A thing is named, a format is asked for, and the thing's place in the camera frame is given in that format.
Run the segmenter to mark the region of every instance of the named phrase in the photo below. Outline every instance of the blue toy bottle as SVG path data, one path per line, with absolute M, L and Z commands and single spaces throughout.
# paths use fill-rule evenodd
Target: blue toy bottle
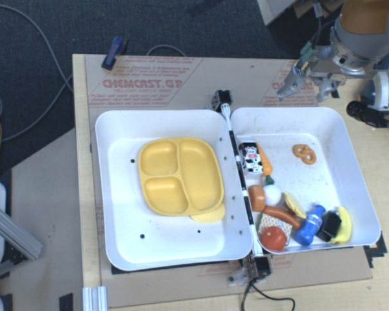
M 316 205 L 316 207 L 307 213 L 307 219 L 301 224 L 301 227 L 296 231 L 295 241 L 302 246 L 309 246 L 317 234 L 322 224 L 322 216 L 325 212 L 324 206 Z

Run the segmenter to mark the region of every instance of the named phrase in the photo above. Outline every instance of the wooden table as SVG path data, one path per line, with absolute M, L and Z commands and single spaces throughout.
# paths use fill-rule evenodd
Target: wooden table
M 85 55 L 75 54 L 73 56 L 73 72 L 83 282 L 84 287 L 98 287 L 102 281 L 95 219 L 93 167 L 89 151 L 90 131 Z M 347 104 L 356 99 L 363 84 L 364 82 L 360 80 L 348 80 L 347 84 L 340 88 L 339 99 L 331 98 L 321 103 L 321 106 L 335 109 L 344 119 L 379 217 L 387 253 L 384 257 L 373 260 L 374 268 L 371 270 L 373 278 L 370 280 L 275 290 L 268 293 L 273 297 L 294 298 L 298 310 L 389 310 L 389 128 L 372 128 L 346 114 Z M 239 310 L 241 298 L 241 295 L 234 294 L 116 308 L 115 310 Z M 262 310 L 264 308 L 265 310 L 290 310 L 291 303 L 263 300 L 258 293 L 251 292 L 246 302 L 246 309 Z

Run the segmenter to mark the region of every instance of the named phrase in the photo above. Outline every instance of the pretzel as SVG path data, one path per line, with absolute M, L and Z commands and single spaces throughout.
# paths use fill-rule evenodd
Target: pretzel
M 314 150 L 306 144 L 294 145 L 292 147 L 292 153 L 307 165 L 312 165 L 317 160 Z

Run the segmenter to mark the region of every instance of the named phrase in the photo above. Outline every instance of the white container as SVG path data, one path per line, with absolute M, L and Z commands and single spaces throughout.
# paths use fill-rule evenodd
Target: white container
M 343 205 L 353 224 L 351 240 L 330 244 L 318 238 L 309 247 L 291 240 L 278 253 L 370 245 L 380 236 L 371 203 L 346 127 L 329 108 L 241 108 L 231 116 L 237 142 L 255 139 L 274 168 L 282 191 L 300 200 L 306 211 L 315 203 L 327 210 Z M 107 111 L 95 125 L 100 165 L 106 252 L 120 270 L 235 260 L 252 248 L 241 183 L 226 122 L 208 110 Z M 214 149 L 224 184 L 226 214 L 214 224 L 188 216 L 162 216 L 146 204 L 137 158 L 149 141 L 197 137 Z M 306 143 L 317 153 L 304 165 L 291 147 Z M 258 183 L 247 179 L 247 185 Z M 254 213 L 258 220 L 259 213 Z

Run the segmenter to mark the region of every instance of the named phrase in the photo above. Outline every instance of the black carpet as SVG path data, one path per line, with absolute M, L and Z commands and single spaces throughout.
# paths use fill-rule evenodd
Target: black carpet
M 72 54 L 106 54 L 114 36 L 129 39 L 129 55 L 167 44 L 195 57 L 296 59 L 317 28 L 313 12 L 297 19 L 292 9 L 266 27 L 256 0 L 0 0 L 0 5 L 5 140 L 0 175 L 75 126 L 73 94 L 66 89 L 41 122 L 10 138 L 40 117 L 64 84 L 40 31 L 25 16 L 46 35 L 66 77 Z M 152 54 L 178 55 L 171 49 Z

